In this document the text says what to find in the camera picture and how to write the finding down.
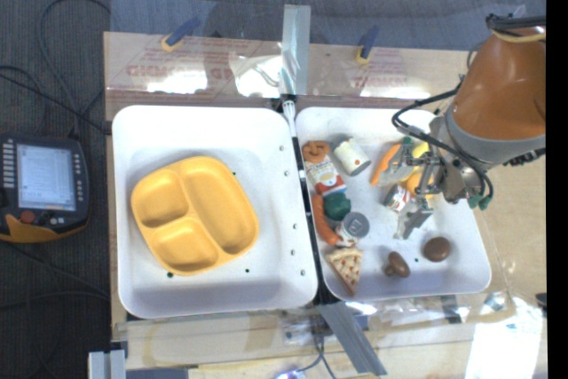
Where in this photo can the brown cardboard board red print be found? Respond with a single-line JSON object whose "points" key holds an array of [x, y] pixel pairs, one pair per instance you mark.
{"points": [[510, 235]]}

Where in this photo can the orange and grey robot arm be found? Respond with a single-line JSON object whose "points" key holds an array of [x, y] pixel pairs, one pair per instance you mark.
{"points": [[501, 93]]}

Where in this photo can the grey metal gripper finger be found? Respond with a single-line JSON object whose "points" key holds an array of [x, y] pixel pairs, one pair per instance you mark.
{"points": [[413, 218], [421, 163]]}

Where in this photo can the brown round biscuit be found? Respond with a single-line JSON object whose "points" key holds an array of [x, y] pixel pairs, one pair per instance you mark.
{"points": [[437, 249]]}

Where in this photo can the white plastic tray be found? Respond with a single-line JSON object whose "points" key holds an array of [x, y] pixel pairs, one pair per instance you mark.
{"points": [[444, 279], [199, 128]]}

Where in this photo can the small can with grey lid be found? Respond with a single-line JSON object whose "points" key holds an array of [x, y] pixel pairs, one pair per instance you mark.
{"points": [[355, 226]]}

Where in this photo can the brown mushroom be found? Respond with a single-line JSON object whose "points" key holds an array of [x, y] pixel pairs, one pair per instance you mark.
{"points": [[398, 265]]}

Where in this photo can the orange carrot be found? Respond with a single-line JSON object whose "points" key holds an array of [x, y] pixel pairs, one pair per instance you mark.
{"points": [[385, 162]]}

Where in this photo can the red white and green can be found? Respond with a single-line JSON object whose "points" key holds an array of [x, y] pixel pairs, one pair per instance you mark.
{"points": [[396, 198]]}

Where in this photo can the orange sausage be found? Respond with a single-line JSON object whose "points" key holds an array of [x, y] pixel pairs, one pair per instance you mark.
{"points": [[320, 219]]}

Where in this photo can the yellow divided plate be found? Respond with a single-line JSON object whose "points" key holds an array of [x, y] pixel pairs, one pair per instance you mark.
{"points": [[195, 213]]}

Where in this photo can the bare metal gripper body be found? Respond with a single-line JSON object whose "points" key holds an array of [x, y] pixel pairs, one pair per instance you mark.
{"points": [[461, 184]]}

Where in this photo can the dark green broccoli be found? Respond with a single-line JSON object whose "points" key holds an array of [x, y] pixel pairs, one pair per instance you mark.
{"points": [[337, 206]]}

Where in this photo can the brown smiling biscuit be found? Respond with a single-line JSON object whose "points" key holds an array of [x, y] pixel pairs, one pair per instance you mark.
{"points": [[316, 151]]}

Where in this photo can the white and red packet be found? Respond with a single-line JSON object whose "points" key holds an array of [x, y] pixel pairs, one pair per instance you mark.
{"points": [[326, 176]]}

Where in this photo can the pizza slice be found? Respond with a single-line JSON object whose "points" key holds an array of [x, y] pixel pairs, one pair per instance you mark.
{"points": [[346, 267]]}

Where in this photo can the yellow banana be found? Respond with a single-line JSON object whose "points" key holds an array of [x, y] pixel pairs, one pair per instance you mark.
{"points": [[420, 149]]}

